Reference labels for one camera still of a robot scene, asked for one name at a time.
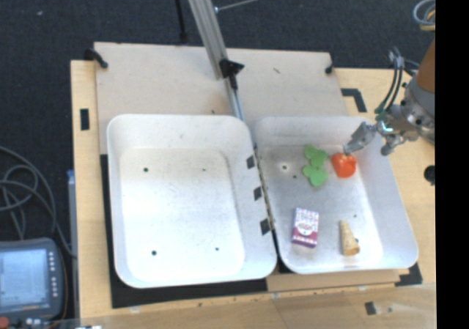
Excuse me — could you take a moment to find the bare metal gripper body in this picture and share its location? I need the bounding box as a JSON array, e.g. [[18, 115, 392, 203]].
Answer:
[[381, 97, 436, 145]]

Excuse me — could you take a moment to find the orange-red toy pepper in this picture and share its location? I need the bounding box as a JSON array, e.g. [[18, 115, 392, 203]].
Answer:
[[330, 152, 358, 179]]

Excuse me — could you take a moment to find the green toy broccoli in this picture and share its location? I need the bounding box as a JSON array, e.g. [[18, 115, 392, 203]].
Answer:
[[301, 144, 329, 188]]

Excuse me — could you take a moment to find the white plastic tray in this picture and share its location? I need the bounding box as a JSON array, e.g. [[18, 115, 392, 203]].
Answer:
[[250, 115, 420, 276], [106, 113, 278, 289]]

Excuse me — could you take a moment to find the tan ice cream cone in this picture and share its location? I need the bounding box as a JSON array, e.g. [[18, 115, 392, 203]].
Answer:
[[338, 218, 361, 257]]

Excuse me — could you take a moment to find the purple and white carton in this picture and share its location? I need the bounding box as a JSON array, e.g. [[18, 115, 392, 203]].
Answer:
[[290, 207, 320, 249]]

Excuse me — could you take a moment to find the pale wooden board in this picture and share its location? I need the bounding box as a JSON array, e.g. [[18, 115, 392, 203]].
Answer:
[[92, 41, 410, 292]]

